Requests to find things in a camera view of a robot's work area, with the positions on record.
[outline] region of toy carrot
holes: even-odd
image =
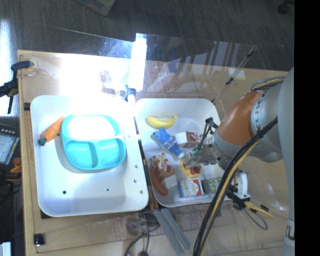
[[[43,138],[38,139],[40,146],[44,146],[47,142],[52,141],[60,132],[62,121],[66,116],[60,117],[57,121],[51,124],[43,133]]]

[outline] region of white tray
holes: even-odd
[[[202,98],[143,98],[135,104],[135,118],[148,166],[151,166],[150,158],[153,155],[164,151],[175,171],[176,181],[192,180],[192,178],[187,177],[181,171],[181,160],[164,148],[160,148],[158,143],[153,140],[152,134],[158,130],[149,126],[145,120],[148,116],[172,118],[174,115],[177,115],[178,118],[171,128],[166,129],[167,133],[171,136],[186,131],[203,133],[206,119],[212,117],[213,121],[219,125],[219,115],[216,107],[209,100]],[[191,149],[180,149],[186,155],[188,152],[191,152]],[[224,170],[217,164],[202,166],[200,176],[195,179],[203,180],[222,177],[223,173]],[[209,203],[215,195],[214,193],[209,193],[201,196],[181,198],[179,196],[178,185],[171,187],[166,196],[159,194],[155,189],[153,189],[153,192],[156,200],[165,207]]]
[[[38,203],[52,217],[139,211],[149,200],[132,107],[116,97],[72,98],[42,95],[31,102]],[[66,115],[101,114],[114,118],[126,143],[126,158],[114,168],[84,171],[64,154],[61,136],[44,146],[40,134]]]

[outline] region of toy banana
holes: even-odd
[[[172,118],[169,118],[169,119],[159,119],[159,118],[156,118],[154,116],[148,116],[146,118],[146,122],[152,126],[153,128],[156,128],[156,129],[168,129],[170,128],[171,126],[173,126],[175,124],[175,121],[176,119],[178,118],[177,115],[175,115],[174,117]]]

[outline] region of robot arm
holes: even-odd
[[[225,170],[244,143],[277,117],[277,124],[260,138],[248,156],[266,163],[284,160],[289,216],[282,255],[294,256],[294,68],[284,79],[271,80],[269,85],[252,88],[236,102],[213,132],[210,144],[203,144],[190,153],[185,167],[195,167],[199,163],[218,164]]]

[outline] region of yellow cable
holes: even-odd
[[[262,214],[264,214],[265,216],[263,216],[263,218],[265,219],[265,220],[272,220],[274,217],[272,216],[272,214],[270,214],[269,212],[267,212],[266,210],[263,210],[263,209],[261,209],[261,208],[259,208],[258,206],[256,206],[256,205],[254,205],[252,202],[250,202],[250,201],[245,201],[244,202],[244,204],[245,204],[245,206],[246,206],[246,208],[247,209],[253,209],[253,210],[256,210],[256,211],[259,211],[259,212],[261,212]]]
[[[216,204],[214,205],[213,207],[213,211],[210,215],[210,222],[212,221],[213,217],[215,216],[215,213],[217,211],[217,208],[218,208],[218,205],[220,204],[221,200],[223,199],[223,194],[224,194],[224,191],[226,191],[228,189],[228,186],[229,186],[229,182],[230,180],[232,179],[234,173],[236,172],[238,166],[241,164],[241,162],[244,160],[244,158],[250,153],[250,151],[255,147],[257,143],[254,143],[251,147],[248,148],[248,150],[239,158],[239,160],[233,165],[233,167],[231,168],[230,170],[230,173],[228,174],[225,182],[223,183],[223,187],[222,187],[222,190],[221,192],[219,193],[218,195],[218,198],[217,198],[217,202]],[[208,233],[208,236],[206,237],[205,241],[204,241],[204,245],[200,251],[200,255],[199,256],[202,256],[203,253],[204,253],[204,248],[206,247],[207,245],[207,242],[208,242],[208,237],[209,237],[209,234],[210,234],[211,230],[209,230],[209,233]]]

